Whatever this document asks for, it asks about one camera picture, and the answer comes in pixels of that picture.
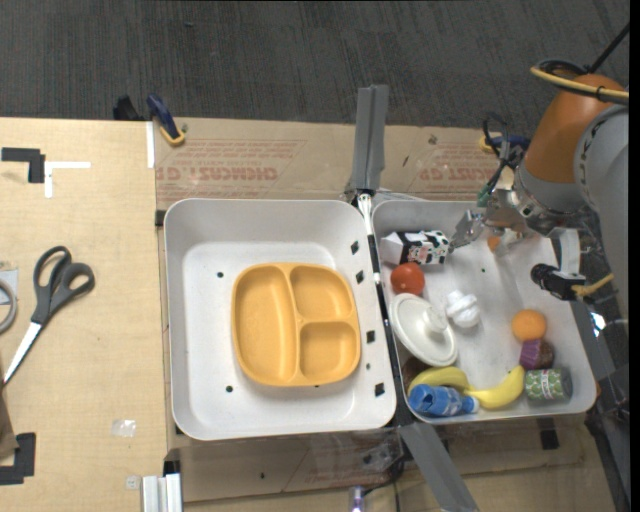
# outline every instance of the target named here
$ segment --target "banana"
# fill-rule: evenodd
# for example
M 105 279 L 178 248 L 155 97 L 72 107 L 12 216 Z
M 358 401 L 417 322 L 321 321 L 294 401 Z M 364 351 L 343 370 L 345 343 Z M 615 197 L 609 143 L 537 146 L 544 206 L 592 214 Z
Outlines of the banana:
M 488 389 L 466 389 L 464 393 L 477 398 L 485 409 L 498 409 L 510 404 L 522 394 L 525 373 L 524 367 L 518 365 L 497 386 Z
M 467 374 L 456 366 L 443 366 L 427 368 L 420 372 L 409 384 L 407 389 L 407 395 L 411 393 L 411 390 L 418 384 L 428 384 L 429 386 L 450 386 L 457 389 L 460 392 L 467 392 L 469 389 L 473 389 Z

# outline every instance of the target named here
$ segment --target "yellow cable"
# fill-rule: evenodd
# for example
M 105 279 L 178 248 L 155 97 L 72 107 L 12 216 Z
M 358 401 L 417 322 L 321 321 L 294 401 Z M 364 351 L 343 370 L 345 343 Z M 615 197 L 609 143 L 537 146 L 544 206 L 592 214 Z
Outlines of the yellow cable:
M 609 281 L 612 281 L 612 280 L 613 280 L 613 274 L 609 274 L 609 275 L 604 276 L 597 283 L 593 283 L 593 284 L 588 285 L 588 286 L 583 286 L 583 285 L 580 285 L 580 284 L 574 284 L 571 287 L 571 289 L 576 293 L 576 295 L 578 297 L 585 297 L 586 295 L 591 295 L 598 288 L 603 287 L 605 284 L 607 284 Z
M 597 97 L 597 95 L 607 95 L 612 98 L 619 98 L 622 100 L 629 99 L 628 91 L 614 91 L 613 89 L 606 89 L 604 87 L 593 87 L 591 85 L 585 85 L 578 82 L 574 82 L 573 80 L 569 80 L 567 78 L 562 78 L 551 73 L 547 73 L 546 71 L 542 71 L 540 68 L 536 66 L 532 66 L 530 71 L 539 78 L 542 78 L 548 82 L 551 82 L 555 85 L 567 87 L 569 89 L 574 89 L 576 91 L 587 92 L 589 94 L 593 94 Z

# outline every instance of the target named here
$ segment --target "orange divided plate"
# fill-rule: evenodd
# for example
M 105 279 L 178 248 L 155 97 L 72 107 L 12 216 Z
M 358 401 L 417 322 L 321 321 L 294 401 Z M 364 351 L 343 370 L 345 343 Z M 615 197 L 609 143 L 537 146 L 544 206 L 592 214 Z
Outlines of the orange divided plate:
M 233 286 L 231 326 L 240 367 L 261 384 L 328 384 L 350 375 L 360 360 L 351 288 L 323 265 L 245 269 Z

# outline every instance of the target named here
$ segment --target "white lid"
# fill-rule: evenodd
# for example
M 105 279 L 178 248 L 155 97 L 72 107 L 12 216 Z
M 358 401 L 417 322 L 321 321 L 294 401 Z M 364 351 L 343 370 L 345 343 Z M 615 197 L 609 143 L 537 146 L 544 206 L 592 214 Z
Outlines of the white lid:
M 412 293 L 396 295 L 389 306 L 393 332 L 407 350 L 431 366 L 449 366 L 458 357 L 447 318 Z

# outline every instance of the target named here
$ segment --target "light wood surface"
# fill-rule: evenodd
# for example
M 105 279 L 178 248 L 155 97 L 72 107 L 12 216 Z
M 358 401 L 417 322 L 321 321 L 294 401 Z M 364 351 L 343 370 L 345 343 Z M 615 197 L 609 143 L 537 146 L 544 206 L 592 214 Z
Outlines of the light wood surface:
M 127 488 L 127 478 L 161 475 L 167 454 L 161 240 L 146 125 L 0 119 L 0 133 L 3 147 L 38 148 L 49 161 L 91 162 L 90 169 L 54 171 L 51 199 L 42 185 L 27 183 L 27 164 L 0 162 L 0 260 L 19 268 L 18 317 L 0 335 L 3 368 L 29 324 L 33 266 L 46 249 L 66 245 L 97 282 L 56 315 L 4 391 L 15 433 L 35 432 L 37 446 L 35 475 L 0 487 L 0 510 L 138 511 L 140 493 Z M 133 437 L 114 435 L 116 420 L 134 420 Z M 517 433 L 510 450 L 477 440 L 452 443 L 480 510 L 613 512 L 593 438 L 580 422 L 564 432 L 563 450 L 538 453 L 535 463 L 525 460 L 530 450 L 517 450 Z M 415 470 L 373 491 L 367 510 L 396 510 L 396 494 L 402 511 L 439 510 Z M 347 497 L 340 489 L 190 503 L 185 510 L 346 510 Z

